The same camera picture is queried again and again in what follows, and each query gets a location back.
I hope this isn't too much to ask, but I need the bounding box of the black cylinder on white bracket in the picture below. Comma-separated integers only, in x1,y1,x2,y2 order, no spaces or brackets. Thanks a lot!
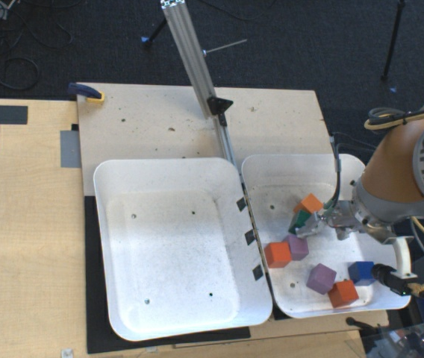
371,236,419,297

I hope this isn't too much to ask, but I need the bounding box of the white plastic tray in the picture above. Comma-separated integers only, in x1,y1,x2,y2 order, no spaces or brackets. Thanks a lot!
240,153,412,319
93,157,274,342

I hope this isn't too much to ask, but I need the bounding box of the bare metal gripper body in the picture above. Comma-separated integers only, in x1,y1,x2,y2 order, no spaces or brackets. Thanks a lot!
319,199,398,245

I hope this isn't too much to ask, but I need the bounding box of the pale wood board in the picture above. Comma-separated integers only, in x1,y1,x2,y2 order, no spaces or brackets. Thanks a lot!
76,83,390,350

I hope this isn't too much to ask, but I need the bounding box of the purple cube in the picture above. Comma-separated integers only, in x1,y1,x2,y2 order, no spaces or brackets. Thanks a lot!
282,233,310,262
305,263,337,295

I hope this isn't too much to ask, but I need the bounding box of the blue cube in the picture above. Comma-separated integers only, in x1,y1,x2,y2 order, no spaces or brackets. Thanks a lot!
347,261,376,286

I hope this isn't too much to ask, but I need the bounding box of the green cube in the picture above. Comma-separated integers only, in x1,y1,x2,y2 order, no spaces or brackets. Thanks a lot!
287,210,313,236

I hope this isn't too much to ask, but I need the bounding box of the orange cube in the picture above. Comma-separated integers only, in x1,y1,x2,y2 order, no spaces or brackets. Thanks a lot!
327,279,360,309
264,241,293,269
293,192,325,216

